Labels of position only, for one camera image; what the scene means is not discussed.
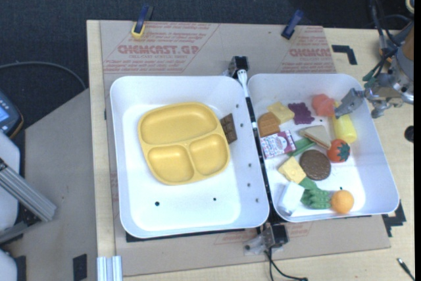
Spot thin black and white rod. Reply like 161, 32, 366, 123
237, 68, 274, 225

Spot yellow divided plate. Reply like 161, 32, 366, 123
137, 101, 232, 186

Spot brown cardboard board red print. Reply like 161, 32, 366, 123
98, 20, 392, 277

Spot red tomato with green top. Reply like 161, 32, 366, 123
326, 138, 351, 164

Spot round brown biscuit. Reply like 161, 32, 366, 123
299, 149, 332, 182

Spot pink and white carton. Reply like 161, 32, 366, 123
259, 129, 297, 160

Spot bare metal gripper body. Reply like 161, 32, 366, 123
364, 73, 415, 107

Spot brown bread slice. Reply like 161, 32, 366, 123
257, 111, 282, 138

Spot orange lumpy toy food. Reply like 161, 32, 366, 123
310, 93, 337, 118

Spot orange fruit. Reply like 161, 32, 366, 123
330, 188, 356, 215

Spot green stick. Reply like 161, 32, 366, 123
289, 137, 316, 157

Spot yellow bottle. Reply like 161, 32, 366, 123
331, 101, 358, 145

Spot brown chocolate bar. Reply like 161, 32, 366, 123
218, 113, 239, 145

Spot yellow cheese slice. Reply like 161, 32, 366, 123
266, 101, 296, 125

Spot black block with thin wires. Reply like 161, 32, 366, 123
226, 55, 250, 78
243, 223, 290, 256

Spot white plastic tray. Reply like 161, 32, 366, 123
246, 72, 401, 223
109, 75, 271, 239

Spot purple grapes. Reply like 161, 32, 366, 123
287, 101, 316, 126

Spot green broccoli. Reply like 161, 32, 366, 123
299, 176, 333, 211

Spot yellow cheese wedge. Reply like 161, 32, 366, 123
277, 155, 308, 185

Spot triangular sandwich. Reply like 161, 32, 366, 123
298, 124, 333, 151

